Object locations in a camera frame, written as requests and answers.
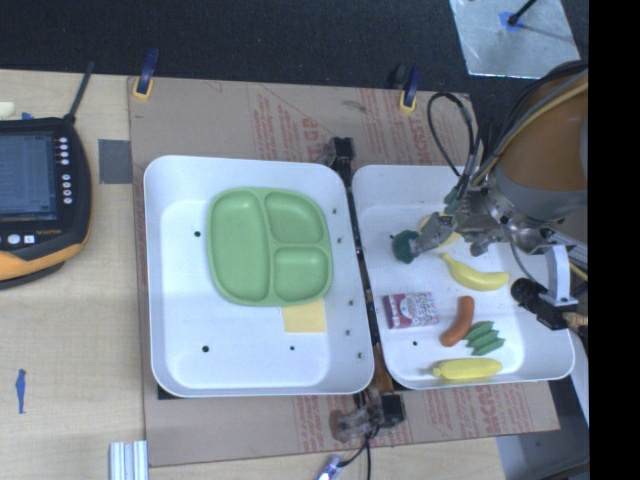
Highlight black block with thin wires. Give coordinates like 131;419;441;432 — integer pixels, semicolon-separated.
323;136;357;170
329;389;407;443

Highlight green divided plate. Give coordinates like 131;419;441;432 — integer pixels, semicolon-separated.
206;186;334;308

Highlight thin black and white rod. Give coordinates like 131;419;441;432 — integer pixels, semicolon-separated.
338;160;387;394

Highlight yellow flat square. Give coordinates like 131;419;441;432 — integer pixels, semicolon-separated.
282;299;328;335

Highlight white plastic tray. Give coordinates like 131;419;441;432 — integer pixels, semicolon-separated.
143;154;376;399
351;164;577;391

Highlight green broccoli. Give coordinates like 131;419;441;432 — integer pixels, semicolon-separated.
391;229;422;265

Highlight orange sausage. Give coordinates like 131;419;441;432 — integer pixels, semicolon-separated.
439;295;476;348

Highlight yellow corn cob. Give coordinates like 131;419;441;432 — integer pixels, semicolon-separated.
431;357;504;382

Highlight green pea pods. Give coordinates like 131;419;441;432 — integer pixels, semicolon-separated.
463;320;507;358

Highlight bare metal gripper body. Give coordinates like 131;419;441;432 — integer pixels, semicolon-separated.
452;187;552;255

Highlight black cylinder on white bracket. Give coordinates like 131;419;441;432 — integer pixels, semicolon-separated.
509;244;581;332

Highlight yellow banana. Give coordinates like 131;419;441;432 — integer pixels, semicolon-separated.
440;252;511;292

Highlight pink printed carton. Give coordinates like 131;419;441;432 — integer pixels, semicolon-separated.
382;291;441;331

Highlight brown cardboard board red print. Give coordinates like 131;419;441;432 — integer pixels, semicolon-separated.
126;75;562;469

